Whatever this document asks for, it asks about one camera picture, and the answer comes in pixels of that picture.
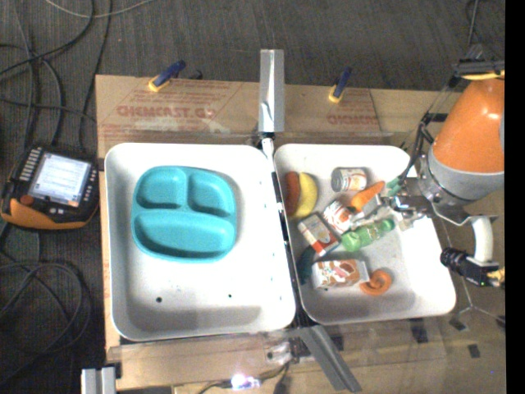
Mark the yellow banana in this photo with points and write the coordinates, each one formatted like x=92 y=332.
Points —
x=308 y=197

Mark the red sausage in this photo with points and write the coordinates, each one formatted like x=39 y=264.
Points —
x=291 y=191

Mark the orange carrot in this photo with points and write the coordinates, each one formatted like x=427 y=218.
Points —
x=365 y=197

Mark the orange doughnut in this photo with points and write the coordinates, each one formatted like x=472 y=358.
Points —
x=377 y=283

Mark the black cylinder on white bracket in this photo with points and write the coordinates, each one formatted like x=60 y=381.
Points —
x=483 y=240

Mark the white plastic tray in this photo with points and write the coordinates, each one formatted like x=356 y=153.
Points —
x=410 y=269
x=197 y=294

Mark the green plastic bottle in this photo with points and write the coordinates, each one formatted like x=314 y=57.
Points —
x=363 y=236

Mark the blue divided plate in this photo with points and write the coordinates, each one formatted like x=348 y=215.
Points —
x=184 y=228

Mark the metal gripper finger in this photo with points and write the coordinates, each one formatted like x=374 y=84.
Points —
x=374 y=204
x=389 y=216

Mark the dark green broccoli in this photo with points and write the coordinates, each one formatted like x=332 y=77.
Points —
x=305 y=265

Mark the white and red carton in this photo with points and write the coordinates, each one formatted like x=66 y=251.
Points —
x=318 y=232

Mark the red and white can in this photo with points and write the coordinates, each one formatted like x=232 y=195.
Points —
x=337 y=216

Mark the brown cardboard board red print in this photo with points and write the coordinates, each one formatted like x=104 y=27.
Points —
x=172 y=113

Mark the white and orange can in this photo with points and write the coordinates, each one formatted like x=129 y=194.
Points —
x=348 y=180

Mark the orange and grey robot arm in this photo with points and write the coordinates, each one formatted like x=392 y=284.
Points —
x=471 y=138

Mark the white carton with brown print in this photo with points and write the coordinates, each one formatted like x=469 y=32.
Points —
x=338 y=274

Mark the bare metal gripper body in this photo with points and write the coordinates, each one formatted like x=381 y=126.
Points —
x=435 y=203

